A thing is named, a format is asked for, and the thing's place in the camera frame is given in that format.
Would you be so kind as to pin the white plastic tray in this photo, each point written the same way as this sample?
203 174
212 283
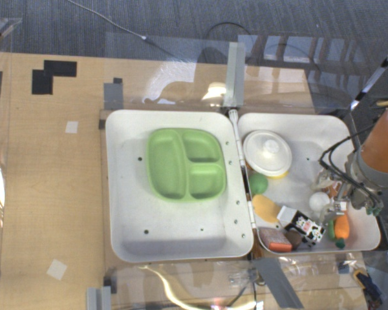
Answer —
310 134
129 205

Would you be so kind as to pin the green divided plate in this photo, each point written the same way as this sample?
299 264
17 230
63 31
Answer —
168 163

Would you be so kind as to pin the orange carrot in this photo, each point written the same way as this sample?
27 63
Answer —
342 227

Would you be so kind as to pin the brown toy biscuit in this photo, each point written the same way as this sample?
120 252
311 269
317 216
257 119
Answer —
333 192

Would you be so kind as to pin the white ball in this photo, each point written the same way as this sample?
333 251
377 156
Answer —
319 201

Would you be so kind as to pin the green toy vegetable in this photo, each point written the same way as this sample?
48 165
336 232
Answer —
331 231

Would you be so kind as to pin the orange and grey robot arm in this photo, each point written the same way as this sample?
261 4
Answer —
383 144

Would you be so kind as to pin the cow print milk carton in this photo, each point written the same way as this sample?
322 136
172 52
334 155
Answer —
305 227

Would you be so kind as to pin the yellow toy bread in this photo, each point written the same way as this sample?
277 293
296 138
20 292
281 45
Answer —
265 208

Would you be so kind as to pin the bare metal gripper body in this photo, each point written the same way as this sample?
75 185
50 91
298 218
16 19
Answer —
359 194

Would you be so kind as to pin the green ball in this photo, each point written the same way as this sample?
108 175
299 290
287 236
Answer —
258 183

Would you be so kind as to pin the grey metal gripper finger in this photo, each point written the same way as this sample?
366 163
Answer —
326 215
340 206

